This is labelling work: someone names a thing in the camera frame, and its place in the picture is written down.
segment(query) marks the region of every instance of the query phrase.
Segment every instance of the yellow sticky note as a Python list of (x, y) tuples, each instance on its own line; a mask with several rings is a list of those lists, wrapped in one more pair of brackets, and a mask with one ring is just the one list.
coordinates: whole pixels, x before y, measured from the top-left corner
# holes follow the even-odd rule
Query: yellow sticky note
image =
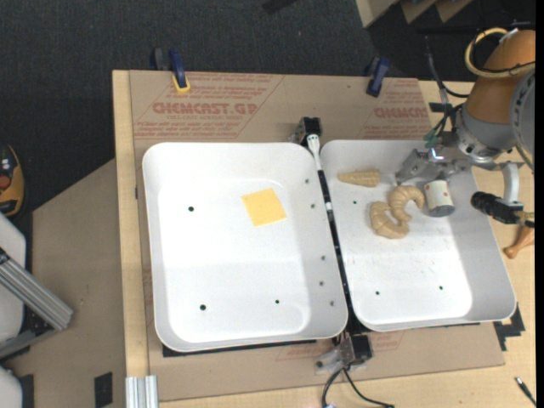
[(244, 201), (247, 214), (249, 214), (253, 225), (256, 227), (287, 218), (274, 189), (260, 190), (259, 192), (244, 195), (241, 199)]

